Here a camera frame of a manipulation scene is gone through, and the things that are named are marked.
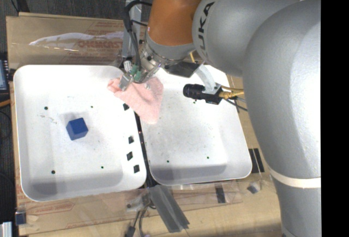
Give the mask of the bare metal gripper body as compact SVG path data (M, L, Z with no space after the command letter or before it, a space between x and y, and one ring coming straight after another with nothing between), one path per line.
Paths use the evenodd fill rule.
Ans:
M164 57L157 54L150 47L143 47L135 57L134 66L133 81L143 83L164 66Z

